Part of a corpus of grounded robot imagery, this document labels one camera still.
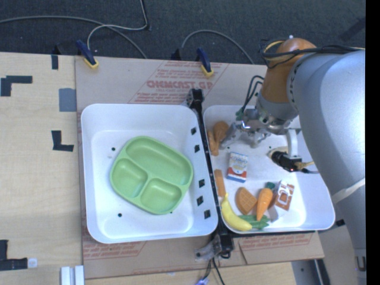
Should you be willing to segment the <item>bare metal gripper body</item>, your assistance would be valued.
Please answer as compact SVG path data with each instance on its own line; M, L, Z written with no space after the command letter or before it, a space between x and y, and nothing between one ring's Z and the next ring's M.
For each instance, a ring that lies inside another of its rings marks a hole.
M242 129L250 133L286 134L291 119L277 118L265 110L246 109L242 116Z

